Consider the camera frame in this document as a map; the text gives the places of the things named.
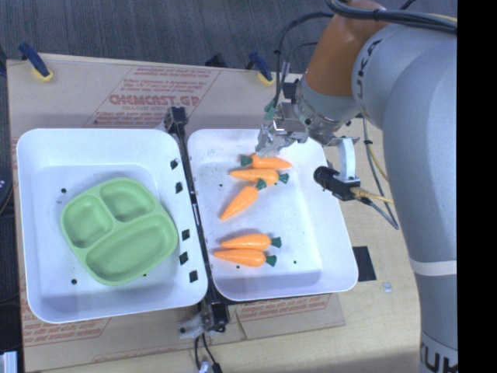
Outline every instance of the white tray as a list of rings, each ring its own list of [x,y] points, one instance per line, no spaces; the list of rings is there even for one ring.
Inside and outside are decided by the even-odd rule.
[[[214,283],[237,302],[346,291],[357,282],[357,265],[339,202],[313,178],[326,166],[322,146],[309,139],[280,154],[294,167],[287,184],[259,193],[248,210],[222,221],[221,212],[247,183],[228,175],[240,168],[240,155],[254,151],[258,130],[199,130],[188,140],[200,218]],[[219,243],[236,235],[264,232],[279,236],[275,267],[237,266],[212,255]]]
[[[17,161],[27,298],[40,319],[60,323],[172,309],[194,305],[206,294],[195,218],[179,148],[170,135],[159,130],[36,129],[19,139]],[[174,169],[172,161],[178,163]],[[146,277],[107,286],[79,263],[59,220],[70,199],[120,176],[142,182],[159,199],[176,224],[179,244]],[[182,184],[179,193],[177,183]],[[189,238],[182,240],[186,230]],[[184,253],[188,260],[180,264]],[[197,279],[190,282],[193,272]]]

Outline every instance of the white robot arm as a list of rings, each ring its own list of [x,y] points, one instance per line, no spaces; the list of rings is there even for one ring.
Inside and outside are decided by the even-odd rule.
[[[351,12],[388,12],[367,0],[339,1]],[[419,291],[419,371],[457,372],[457,25],[440,31],[377,18],[332,18],[294,103],[278,106],[256,151],[274,155],[306,137],[333,145],[334,132],[358,113],[383,131],[391,194]]]

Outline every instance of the carrot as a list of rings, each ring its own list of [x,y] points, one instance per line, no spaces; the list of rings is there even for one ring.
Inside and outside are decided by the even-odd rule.
[[[248,206],[254,203],[259,196],[259,191],[262,188],[266,188],[267,185],[263,180],[257,181],[255,186],[245,186],[238,195],[231,201],[231,203],[226,207],[223,214],[221,215],[221,220],[230,218],[231,216],[245,210]]]
[[[268,263],[271,267],[276,264],[276,256],[266,256],[261,250],[254,249],[229,249],[214,252],[217,258],[231,261],[248,267],[260,267]]]
[[[221,242],[226,249],[265,250],[269,246],[281,247],[281,238],[270,238],[264,233],[251,233]]]
[[[278,180],[282,183],[287,183],[289,178],[288,174],[278,174],[275,169],[233,170],[230,172],[230,175],[243,180],[252,181],[253,183],[256,183],[260,178],[268,185],[276,183]]]
[[[242,166],[248,166],[252,164],[252,167],[255,169],[289,169],[292,164],[283,160],[281,158],[277,158],[276,156],[257,156],[257,154],[252,153],[250,156],[242,155],[240,159],[240,163]]]

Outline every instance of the green plate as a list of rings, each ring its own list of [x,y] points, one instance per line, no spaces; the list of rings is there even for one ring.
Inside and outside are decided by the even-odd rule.
[[[168,212],[143,184],[130,178],[106,181],[70,200],[61,227],[85,269],[113,286],[154,269],[178,244]]]

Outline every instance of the hole in bin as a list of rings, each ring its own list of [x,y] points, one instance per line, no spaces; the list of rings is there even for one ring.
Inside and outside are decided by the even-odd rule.
[[[184,252],[183,254],[179,255],[179,263],[183,265],[186,261],[188,261],[188,253]]]
[[[193,270],[192,272],[189,273],[189,282],[192,283],[196,281],[199,278],[199,274]]]

